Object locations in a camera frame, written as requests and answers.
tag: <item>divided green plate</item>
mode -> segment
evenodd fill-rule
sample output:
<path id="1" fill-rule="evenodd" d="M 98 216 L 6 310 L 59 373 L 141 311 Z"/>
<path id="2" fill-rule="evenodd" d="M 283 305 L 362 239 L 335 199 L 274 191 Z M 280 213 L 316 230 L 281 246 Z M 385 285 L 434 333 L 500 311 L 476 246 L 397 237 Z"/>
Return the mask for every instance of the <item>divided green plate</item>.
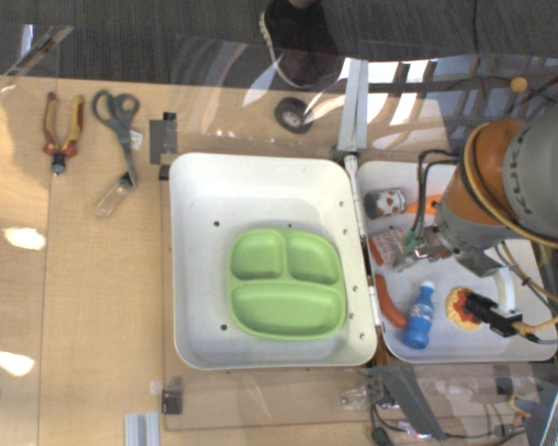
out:
<path id="1" fill-rule="evenodd" d="M 312 340 L 345 320 L 339 254 L 308 231 L 248 230 L 232 244 L 227 288 L 233 320 L 246 332 L 281 340 Z"/>

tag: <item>wooden table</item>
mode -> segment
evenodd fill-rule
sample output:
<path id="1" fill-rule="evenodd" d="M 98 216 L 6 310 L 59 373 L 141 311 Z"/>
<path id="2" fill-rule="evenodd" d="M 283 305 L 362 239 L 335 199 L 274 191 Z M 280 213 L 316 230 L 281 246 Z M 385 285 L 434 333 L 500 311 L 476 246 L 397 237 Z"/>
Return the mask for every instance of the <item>wooden table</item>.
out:
<path id="1" fill-rule="evenodd" d="M 260 153 L 266 147 L 270 155 L 326 157 L 339 127 L 339 113 L 329 115 L 315 123 L 311 146 L 290 145 L 298 137 L 276 132 L 273 117 L 281 94 L 242 108 L 245 94 L 238 89 L 21 80 L 0 104 L 0 351 L 34 364 L 22 376 L 0 367 L 0 445 L 120 445 L 126 413 L 160 410 L 156 389 L 165 380 L 165 368 L 159 166 L 149 163 L 146 137 L 134 153 L 139 189 L 110 218 L 95 217 L 98 200 L 126 171 L 113 133 L 89 108 L 102 88 L 139 98 L 134 126 L 145 136 L 149 121 L 161 119 L 163 112 L 190 115 L 186 111 L 192 108 L 208 114 L 205 121 L 179 117 L 179 129 L 192 132 L 179 141 L 180 151 Z M 60 97 L 61 138 L 73 97 L 81 94 L 87 102 L 79 154 L 58 178 L 41 151 L 50 90 Z M 198 104 L 208 109 L 196 111 Z M 244 142 L 228 134 L 232 127 L 263 138 L 276 132 L 287 143 Z M 219 138 L 218 131 L 230 137 Z M 9 244 L 4 230 L 12 228 L 36 230 L 46 245 Z M 356 421 L 183 431 L 162 427 L 161 432 L 164 445 L 349 446 L 371 444 L 369 431 L 369 422 Z M 398 442 L 407 441 L 402 435 Z"/>

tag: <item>black wheel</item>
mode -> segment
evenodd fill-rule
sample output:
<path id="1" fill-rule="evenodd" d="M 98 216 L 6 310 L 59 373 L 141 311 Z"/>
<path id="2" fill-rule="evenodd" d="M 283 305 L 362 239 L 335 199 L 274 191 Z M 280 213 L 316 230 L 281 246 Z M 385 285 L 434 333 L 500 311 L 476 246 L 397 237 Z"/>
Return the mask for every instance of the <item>black wheel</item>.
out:
<path id="1" fill-rule="evenodd" d="M 305 134 L 310 130 L 312 123 L 304 124 L 308 105 L 296 98 L 281 99 L 275 108 L 275 119 L 293 134 Z"/>

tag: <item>pliers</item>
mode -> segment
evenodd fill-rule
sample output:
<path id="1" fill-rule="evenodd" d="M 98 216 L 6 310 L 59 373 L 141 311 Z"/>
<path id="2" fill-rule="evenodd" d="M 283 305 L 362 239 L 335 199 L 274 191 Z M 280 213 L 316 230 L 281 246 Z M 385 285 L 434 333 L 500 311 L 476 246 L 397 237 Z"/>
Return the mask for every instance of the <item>pliers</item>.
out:
<path id="1" fill-rule="evenodd" d="M 56 177 L 64 172 L 66 157 L 74 157 L 77 154 L 76 142 L 81 138 L 83 132 L 83 108 L 85 106 L 85 99 L 82 96 L 77 96 L 73 99 L 71 128 L 61 148 L 56 140 L 55 131 L 58 103 L 59 101 L 56 93 L 50 92 L 47 95 L 46 113 L 44 115 L 44 137 L 46 138 L 44 153 L 51 156 L 52 172 Z"/>

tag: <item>shoe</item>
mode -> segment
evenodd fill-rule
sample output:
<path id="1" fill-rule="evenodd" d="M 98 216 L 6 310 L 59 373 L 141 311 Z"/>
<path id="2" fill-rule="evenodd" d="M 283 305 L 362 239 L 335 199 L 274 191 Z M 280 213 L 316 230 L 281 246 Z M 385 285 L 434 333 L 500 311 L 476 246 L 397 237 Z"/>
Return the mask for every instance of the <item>shoe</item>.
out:
<path id="1" fill-rule="evenodd" d="M 259 19 L 260 32 L 271 53 L 277 74 L 297 89 L 314 85 L 319 75 L 306 47 L 305 27 L 296 21 L 278 20 L 272 16 L 273 0 Z"/>
<path id="2" fill-rule="evenodd" d="M 343 61 L 339 58 L 337 45 L 328 31 L 325 11 L 318 3 L 306 10 L 306 47 L 319 75 L 323 79 L 337 81 Z"/>

